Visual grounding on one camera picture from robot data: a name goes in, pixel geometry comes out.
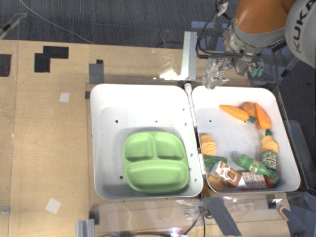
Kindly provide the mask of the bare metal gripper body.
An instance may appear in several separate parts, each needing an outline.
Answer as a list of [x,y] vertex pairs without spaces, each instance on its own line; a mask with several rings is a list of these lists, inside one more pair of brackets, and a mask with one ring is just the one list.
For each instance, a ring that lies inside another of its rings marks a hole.
[[264,62],[260,58],[262,49],[243,43],[233,30],[224,30],[223,36],[225,50],[242,55],[231,59],[237,74],[244,76],[250,73],[251,76],[261,76],[264,68]]

